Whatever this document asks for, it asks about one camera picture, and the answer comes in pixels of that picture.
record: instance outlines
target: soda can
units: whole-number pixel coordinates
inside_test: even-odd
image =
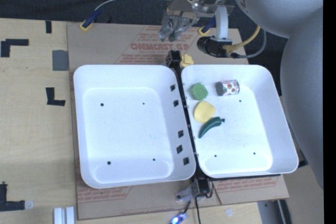
[[[219,96],[238,94],[240,91],[237,80],[225,80],[215,84],[217,94]]]

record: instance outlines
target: cardboard sheet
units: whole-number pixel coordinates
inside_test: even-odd
[[[93,189],[83,182],[79,169],[73,91],[73,75],[78,67],[88,64],[164,65],[170,50],[180,50],[182,55],[187,53],[195,64],[248,64],[246,59],[214,58],[199,51],[196,45],[199,38],[197,28],[190,28],[175,42],[161,42],[158,39],[159,29],[160,26],[94,24],[89,31],[82,32],[79,23],[67,25],[79,220],[183,209],[185,203],[176,202],[174,194],[186,188],[189,180],[108,189]],[[214,29],[209,35],[215,35]],[[234,44],[241,42],[237,29],[229,29],[228,35]],[[245,54],[243,48],[237,52]],[[288,197],[283,176],[222,180],[215,182],[214,186],[215,194],[210,199],[202,199],[200,207]]]

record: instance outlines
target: wooden surface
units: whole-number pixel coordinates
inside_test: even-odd
[[[34,208],[0,212],[0,223],[52,223],[55,207],[76,206],[69,72],[53,71],[52,51],[67,50],[66,22],[0,19],[0,40],[29,39],[0,58],[0,182],[7,200],[32,200]],[[46,87],[65,106],[47,105]],[[229,216],[225,210],[231,209]],[[169,223],[179,211],[113,217],[77,223]],[[198,223],[195,209],[183,223]],[[256,203],[200,209],[202,224],[261,224]]]

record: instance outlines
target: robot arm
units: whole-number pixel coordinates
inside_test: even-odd
[[[159,37],[174,41],[200,17],[214,17],[217,10],[224,9],[226,13],[217,11],[220,15],[216,14],[216,24],[221,29],[227,28],[222,22],[228,20],[233,7],[226,6],[225,1],[168,0]],[[293,137],[323,188],[323,0],[235,1],[262,29],[288,38],[280,67],[284,109]],[[229,41],[226,38],[225,29],[220,30],[211,42]],[[210,54],[206,46],[202,51]],[[311,94],[312,87],[317,94]]]

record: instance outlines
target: green toy vegetable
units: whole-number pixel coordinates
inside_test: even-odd
[[[199,131],[198,138],[201,138],[211,128],[220,126],[222,122],[225,122],[225,119],[221,119],[220,117],[210,119],[202,126],[201,130]]]

